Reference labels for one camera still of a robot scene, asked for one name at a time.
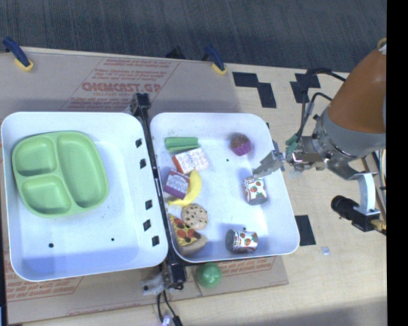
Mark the green divided plate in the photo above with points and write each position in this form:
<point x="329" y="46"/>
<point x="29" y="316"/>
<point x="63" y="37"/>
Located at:
<point x="71" y="161"/>

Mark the black cylinder on white bracket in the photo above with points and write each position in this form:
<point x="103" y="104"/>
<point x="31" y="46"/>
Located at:
<point x="355" y="212"/>

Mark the purple toy cupcake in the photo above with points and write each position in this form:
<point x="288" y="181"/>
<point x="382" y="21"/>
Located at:
<point x="240" y="145"/>

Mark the brown cardboard board red print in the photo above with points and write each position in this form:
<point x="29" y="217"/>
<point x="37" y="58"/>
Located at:
<point x="68" y="80"/>

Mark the toy pizza slice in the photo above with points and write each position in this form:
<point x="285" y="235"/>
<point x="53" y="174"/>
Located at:
<point x="187" y="238"/>

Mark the small can with red fruit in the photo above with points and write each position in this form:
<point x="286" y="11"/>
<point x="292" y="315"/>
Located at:
<point x="243" y="241"/>
<point x="255" y="190"/>

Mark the yellow banana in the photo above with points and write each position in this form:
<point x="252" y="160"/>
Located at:
<point x="194" y="189"/>

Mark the green toy apple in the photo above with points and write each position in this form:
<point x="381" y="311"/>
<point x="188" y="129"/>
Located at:
<point x="209" y="275"/>

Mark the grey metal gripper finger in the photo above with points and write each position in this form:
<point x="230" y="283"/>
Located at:
<point x="263" y="169"/>
<point x="272" y="156"/>

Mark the white plastic tray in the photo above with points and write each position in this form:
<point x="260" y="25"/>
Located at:
<point x="88" y="250"/>
<point x="221" y="199"/>

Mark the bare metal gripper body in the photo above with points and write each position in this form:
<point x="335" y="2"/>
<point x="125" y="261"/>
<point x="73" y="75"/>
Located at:
<point x="307" y="155"/>

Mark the purple and white carton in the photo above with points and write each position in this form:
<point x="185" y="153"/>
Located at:
<point x="175" y="183"/>

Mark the green toy celery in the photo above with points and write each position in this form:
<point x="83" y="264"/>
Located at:
<point x="180" y="144"/>

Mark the orange and white carton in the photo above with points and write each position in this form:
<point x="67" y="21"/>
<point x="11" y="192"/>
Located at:
<point x="190" y="160"/>

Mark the brown chocolate chip biscuit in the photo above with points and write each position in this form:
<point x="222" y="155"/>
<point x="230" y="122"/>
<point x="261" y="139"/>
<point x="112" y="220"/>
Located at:
<point x="194" y="216"/>

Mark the thin black rod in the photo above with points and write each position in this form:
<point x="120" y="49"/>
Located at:
<point x="153" y="168"/>

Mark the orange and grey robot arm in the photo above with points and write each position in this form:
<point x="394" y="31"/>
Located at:
<point x="358" y="100"/>

